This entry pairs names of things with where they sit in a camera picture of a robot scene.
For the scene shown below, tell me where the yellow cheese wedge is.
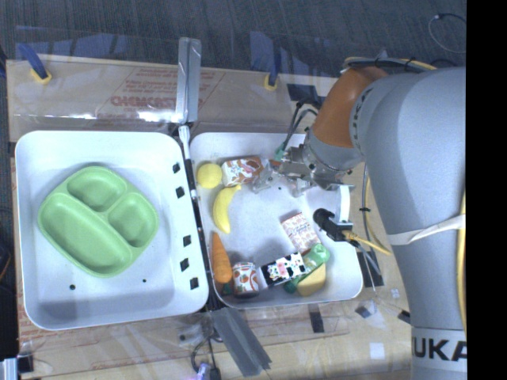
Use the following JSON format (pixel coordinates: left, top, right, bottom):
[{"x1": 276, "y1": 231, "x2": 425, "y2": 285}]
[{"x1": 296, "y1": 262, "x2": 327, "y2": 298}]

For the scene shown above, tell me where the green bottle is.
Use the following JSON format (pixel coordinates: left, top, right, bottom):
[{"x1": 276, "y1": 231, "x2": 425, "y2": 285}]
[{"x1": 284, "y1": 243, "x2": 331, "y2": 295}]

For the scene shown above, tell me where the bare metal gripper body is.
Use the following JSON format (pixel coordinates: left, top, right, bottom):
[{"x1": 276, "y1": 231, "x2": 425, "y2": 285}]
[{"x1": 276, "y1": 144, "x2": 355, "y2": 192}]

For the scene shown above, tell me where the yellow lemon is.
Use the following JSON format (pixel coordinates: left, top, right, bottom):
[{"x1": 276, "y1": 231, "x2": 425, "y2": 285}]
[{"x1": 196, "y1": 162, "x2": 223, "y2": 190}]

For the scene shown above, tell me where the brown cardboard board red print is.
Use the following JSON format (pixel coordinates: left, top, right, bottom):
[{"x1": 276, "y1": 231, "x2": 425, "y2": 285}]
[{"x1": 5, "y1": 55, "x2": 414, "y2": 380}]

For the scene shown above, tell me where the orange carrot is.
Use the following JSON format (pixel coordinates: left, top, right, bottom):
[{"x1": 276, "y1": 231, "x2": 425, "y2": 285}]
[{"x1": 210, "y1": 231, "x2": 234, "y2": 295}]

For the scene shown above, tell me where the orange and white carton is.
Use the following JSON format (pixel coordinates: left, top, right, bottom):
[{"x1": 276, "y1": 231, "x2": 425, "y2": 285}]
[{"x1": 220, "y1": 156, "x2": 265, "y2": 188}]

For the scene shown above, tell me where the small red and white can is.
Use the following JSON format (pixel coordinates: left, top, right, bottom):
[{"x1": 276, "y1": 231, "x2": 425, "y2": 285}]
[{"x1": 231, "y1": 261, "x2": 261, "y2": 298}]

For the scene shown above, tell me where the black cylinder on white bracket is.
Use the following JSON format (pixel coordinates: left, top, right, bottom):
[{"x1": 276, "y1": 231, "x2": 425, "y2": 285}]
[{"x1": 312, "y1": 184, "x2": 356, "y2": 243}]

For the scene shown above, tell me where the yellow banana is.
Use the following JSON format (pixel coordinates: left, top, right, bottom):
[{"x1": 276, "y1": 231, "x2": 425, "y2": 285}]
[{"x1": 212, "y1": 184, "x2": 242, "y2": 235}]

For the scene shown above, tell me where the white plastic tray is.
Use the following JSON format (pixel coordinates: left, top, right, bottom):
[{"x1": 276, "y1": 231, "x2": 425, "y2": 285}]
[
  {"x1": 189, "y1": 131, "x2": 364, "y2": 310},
  {"x1": 14, "y1": 129, "x2": 210, "y2": 331}
]

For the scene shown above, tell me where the black and white cow-print carton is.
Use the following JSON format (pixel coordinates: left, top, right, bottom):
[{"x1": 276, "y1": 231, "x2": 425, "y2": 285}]
[{"x1": 259, "y1": 251, "x2": 313, "y2": 289}]

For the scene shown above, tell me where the pink and white carton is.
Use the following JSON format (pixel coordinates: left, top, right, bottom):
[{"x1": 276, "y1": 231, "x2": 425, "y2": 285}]
[{"x1": 280, "y1": 211, "x2": 322, "y2": 255}]

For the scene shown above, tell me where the thin black and white rod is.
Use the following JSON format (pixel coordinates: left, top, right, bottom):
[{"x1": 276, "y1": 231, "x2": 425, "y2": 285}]
[{"x1": 178, "y1": 124, "x2": 217, "y2": 312}]

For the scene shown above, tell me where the green divided plate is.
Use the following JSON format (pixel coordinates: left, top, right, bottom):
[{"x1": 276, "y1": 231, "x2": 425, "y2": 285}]
[{"x1": 36, "y1": 165, "x2": 161, "y2": 279}]

